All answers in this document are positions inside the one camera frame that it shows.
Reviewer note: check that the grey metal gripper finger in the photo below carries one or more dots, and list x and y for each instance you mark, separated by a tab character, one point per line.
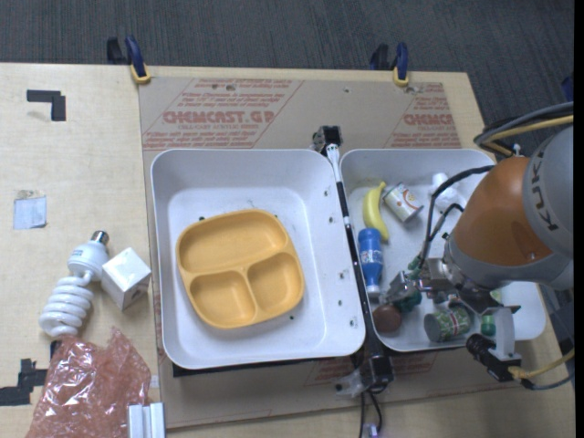
399	285
439	295

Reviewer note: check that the white cube box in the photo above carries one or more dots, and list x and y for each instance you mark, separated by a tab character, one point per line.
125	277

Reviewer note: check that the white spiral light bulb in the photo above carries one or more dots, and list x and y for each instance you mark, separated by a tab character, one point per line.
68	299

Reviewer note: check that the white can with orange print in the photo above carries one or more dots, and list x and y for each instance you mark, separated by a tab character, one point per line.
403	202

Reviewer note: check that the yellow divided plate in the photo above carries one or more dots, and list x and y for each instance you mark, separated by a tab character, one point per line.
237	267

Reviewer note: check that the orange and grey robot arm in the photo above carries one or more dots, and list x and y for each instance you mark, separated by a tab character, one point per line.
497	217

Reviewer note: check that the yellow banana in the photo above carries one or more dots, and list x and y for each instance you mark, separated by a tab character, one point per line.
373	210

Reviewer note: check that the clear plastic bottle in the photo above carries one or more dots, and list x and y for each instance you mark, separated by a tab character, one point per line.
447	194

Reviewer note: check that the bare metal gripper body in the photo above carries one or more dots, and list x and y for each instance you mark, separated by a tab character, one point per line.
438	274

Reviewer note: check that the small green bottle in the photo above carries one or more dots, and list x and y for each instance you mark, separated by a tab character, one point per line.
488	326

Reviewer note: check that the blue bottle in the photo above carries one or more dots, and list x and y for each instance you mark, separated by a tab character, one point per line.
370	253

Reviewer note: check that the pink bubble wrap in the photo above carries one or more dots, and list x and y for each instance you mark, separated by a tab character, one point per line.
86	386

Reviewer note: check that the white plastic tray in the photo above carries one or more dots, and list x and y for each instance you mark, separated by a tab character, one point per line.
255	176
410	249

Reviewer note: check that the brown ball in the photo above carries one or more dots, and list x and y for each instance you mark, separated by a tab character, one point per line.
388	318

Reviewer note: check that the green patterned can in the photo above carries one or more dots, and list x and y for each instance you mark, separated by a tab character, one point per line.
447	324

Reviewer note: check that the dark green round object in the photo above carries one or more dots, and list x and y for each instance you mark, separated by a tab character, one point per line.
410	303

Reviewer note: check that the black cylinder on white bracket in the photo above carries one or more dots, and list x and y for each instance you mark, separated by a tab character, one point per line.
503	331

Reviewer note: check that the brown cardboard board red print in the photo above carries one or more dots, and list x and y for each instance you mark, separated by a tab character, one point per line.
228	117

